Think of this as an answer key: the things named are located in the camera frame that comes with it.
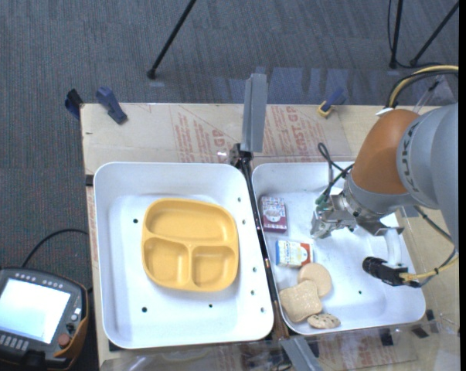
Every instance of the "gray carpet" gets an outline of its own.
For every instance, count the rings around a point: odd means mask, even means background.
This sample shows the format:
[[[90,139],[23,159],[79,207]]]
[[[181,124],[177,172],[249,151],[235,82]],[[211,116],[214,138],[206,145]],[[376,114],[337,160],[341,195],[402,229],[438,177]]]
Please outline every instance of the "gray carpet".
[[[97,102],[243,103],[244,81],[266,73],[269,104],[384,105],[392,85],[457,0],[403,0],[399,64],[389,67],[398,0],[198,0],[157,69],[189,0],[0,0],[0,265],[17,266],[55,230],[87,229],[80,123],[64,107],[75,88]],[[459,10],[418,64],[458,65]],[[429,83],[403,92],[415,104]],[[457,100],[444,78],[429,104]],[[91,286],[87,236],[64,233],[29,262]],[[0,363],[0,371],[14,369]],[[94,371],[93,322],[73,371]]]

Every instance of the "yellow divided plate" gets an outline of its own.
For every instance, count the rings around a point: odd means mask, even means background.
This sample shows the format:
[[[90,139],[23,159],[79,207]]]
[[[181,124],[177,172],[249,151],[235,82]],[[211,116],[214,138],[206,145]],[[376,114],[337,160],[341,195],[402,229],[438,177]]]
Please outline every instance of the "yellow divided plate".
[[[141,260],[147,275],[167,288],[219,291],[238,271],[236,222],[222,206],[161,198],[146,210]]]

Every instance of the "small box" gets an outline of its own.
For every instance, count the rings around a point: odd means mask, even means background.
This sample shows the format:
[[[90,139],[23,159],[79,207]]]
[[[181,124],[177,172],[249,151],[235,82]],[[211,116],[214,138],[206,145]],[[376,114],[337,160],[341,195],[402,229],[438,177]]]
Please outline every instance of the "small box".
[[[299,268],[315,262],[315,249],[311,243],[278,240],[276,242],[276,265]]]
[[[284,233],[287,230],[286,206],[283,198],[262,196],[262,226],[267,232]]]

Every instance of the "bread slice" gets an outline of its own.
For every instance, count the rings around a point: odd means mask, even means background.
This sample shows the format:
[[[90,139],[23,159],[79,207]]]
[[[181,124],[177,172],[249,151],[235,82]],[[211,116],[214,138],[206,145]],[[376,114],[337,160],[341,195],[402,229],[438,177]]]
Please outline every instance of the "bread slice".
[[[322,311],[317,284],[313,281],[302,281],[279,291],[279,300],[289,319],[295,323],[303,322],[308,316]]]

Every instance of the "black stand leg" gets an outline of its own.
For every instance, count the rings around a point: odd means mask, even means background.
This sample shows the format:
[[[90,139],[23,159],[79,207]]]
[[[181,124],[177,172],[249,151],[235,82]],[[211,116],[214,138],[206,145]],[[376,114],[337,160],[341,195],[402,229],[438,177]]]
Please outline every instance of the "black stand leg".
[[[440,23],[440,25],[435,29],[434,34],[430,36],[430,38],[427,40],[423,48],[419,51],[419,53],[410,61],[410,65],[412,67],[415,67],[417,65],[418,59],[423,55],[425,50],[428,48],[428,46],[434,41],[435,37],[437,37],[437,34],[442,30],[442,28],[445,26],[447,21],[451,18],[451,16],[456,12],[456,10],[459,8],[459,0],[457,0],[456,4],[454,4],[454,7],[449,11],[449,13],[446,15],[444,20]]]
[[[397,52],[397,40],[400,37],[400,26],[401,26],[401,14],[403,13],[403,0],[399,0],[397,3],[397,14],[396,14],[396,25],[394,28],[394,41],[392,47],[392,56],[390,57],[389,67],[391,69],[397,68],[396,52]]]
[[[193,8],[195,2],[196,2],[196,0],[190,0],[189,1],[188,5],[185,8],[185,11],[181,15],[181,18],[178,20],[178,23],[176,23],[176,26],[175,26],[174,30],[172,31],[171,35],[169,36],[168,40],[166,41],[166,43],[164,45],[164,48],[162,49],[161,53],[159,53],[159,55],[158,55],[157,59],[155,60],[152,68],[147,72],[147,77],[148,78],[150,78],[152,80],[155,78],[155,71],[157,70],[158,65],[160,64],[162,58],[164,58],[164,55],[167,52],[168,48],[171,46],[172,40],[174,40],[174,38],[178,34],[178,31],[181,29],[181,26],[184,23],[184,21],[186,20],[186,17],[190,13],[190,11],[192,11],[192,8]]]

